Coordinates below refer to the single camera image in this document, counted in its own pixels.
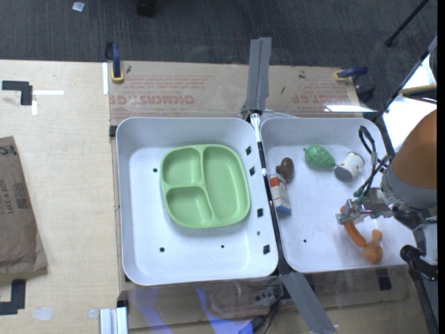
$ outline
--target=green plate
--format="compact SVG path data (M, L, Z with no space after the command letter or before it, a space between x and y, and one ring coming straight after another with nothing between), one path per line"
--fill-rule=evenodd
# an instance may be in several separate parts
M235 224L250 210L243 164L223 145L169 151L161 162L161 186L171 219L187 228Z

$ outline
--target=orange object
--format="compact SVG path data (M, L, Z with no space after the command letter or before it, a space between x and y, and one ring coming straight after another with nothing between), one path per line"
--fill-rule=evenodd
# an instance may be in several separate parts
M377 264L383 257L383 249L380 246L380 240L383 234L381 231L374 229L372 234L372 240L366 244L363 248L363 256L364 258L373 263Z
M355 227L354 221L349 220L344 223L345 230L348 233L351 240L355 243L355 245L363 248L366 246L365 238L359 233L357 228Z

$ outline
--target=dark floor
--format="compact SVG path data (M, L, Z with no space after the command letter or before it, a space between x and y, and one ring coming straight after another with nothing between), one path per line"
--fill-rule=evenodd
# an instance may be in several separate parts
M385 40L423 0L157 0L150 18L137 1L0 0L0 58L100 62L116 41L128 61L248 64L250 40L271 37L272 65L366 66L368 105L380 109L437 35L437 0L391 48Z

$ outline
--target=brown egg toy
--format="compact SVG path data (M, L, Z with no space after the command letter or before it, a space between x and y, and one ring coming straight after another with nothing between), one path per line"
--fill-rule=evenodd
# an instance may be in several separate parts
M276 172L281 174L286 182L290 182L295 173L295 167L293 165L292 159L289 157L283 158L281 164L277 166Z

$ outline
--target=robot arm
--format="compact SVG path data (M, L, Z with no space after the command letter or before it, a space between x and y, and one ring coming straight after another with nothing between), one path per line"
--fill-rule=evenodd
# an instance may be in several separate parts
M417 256L436 266L436 271L425 270L426 265L419 271L430 280L437 279L437 110L424 117L405 139L384 171L380 187L368 187L357 196L356 200L348 199L336 215L338 223L393 216L413 231L418 246L405 246L402 258L413 265Z

